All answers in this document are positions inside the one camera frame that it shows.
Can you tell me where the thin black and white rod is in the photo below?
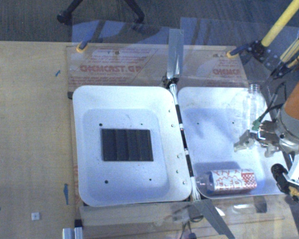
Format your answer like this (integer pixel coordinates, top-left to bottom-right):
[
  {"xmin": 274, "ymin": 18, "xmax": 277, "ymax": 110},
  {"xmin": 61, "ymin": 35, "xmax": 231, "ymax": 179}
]
[{"xmin": 168, "ymin": 83, "xmax": 202, "ymax": 202}]

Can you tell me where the white plastic tray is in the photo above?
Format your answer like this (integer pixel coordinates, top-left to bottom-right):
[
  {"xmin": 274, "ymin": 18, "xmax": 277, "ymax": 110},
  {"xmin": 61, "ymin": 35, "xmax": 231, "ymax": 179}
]
[
  {"xmin": 177, "ymin": 86, "xmax": 290, "ymax": 200},
  {"xmin": 72, "ymin": 85, "xmax": 193, "ymax": 207}
]

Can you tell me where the black tripod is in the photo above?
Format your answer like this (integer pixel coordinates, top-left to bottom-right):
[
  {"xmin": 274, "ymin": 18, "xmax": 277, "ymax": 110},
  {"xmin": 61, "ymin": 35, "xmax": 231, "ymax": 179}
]
[{"xmin": 56, "ymin": 0, "xmax": 146, "ymax": 25}]

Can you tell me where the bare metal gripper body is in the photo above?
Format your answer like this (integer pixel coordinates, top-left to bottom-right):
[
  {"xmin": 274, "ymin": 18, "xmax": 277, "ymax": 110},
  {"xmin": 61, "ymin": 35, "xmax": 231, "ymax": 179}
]
[{"xmin": 256, "ymin": 119, "xmax": 299, "ymax": 154}]

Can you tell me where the black cylinder on white bracket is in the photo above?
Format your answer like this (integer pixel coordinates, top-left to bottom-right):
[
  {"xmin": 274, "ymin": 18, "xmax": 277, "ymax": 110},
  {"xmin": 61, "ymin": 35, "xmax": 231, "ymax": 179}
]
[{"xmin": 271, "ymin": 153, "xmax": 299, "ymax": 197}]

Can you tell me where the clear plastic bottle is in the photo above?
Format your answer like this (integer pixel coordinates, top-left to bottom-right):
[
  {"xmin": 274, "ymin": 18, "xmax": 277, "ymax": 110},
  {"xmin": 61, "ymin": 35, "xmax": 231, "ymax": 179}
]
[{"xmin": 241, "ymin": 84, "xmax": 266, "ymax": 132}]

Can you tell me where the brown cardboard board red print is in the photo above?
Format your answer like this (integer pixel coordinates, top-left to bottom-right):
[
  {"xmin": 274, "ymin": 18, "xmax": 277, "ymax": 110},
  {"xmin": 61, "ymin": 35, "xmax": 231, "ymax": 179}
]
[{"xmin": 65, "ymin": 43, "xmax": 293, "ymax": 228}]

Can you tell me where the red and white can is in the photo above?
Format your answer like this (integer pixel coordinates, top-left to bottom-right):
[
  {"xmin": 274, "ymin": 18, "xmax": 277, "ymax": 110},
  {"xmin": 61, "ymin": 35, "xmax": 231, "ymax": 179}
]
[{"xmin": 196, "ymin": 168, "xmax": 258, "ymax": 193}]

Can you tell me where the black ribbed rectangular pad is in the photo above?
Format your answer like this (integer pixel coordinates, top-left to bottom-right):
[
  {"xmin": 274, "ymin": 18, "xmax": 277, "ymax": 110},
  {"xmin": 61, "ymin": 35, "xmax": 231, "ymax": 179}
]
[{"xmin": 100, "ymin": 128, "xmax": 154, "ymax": 162}]

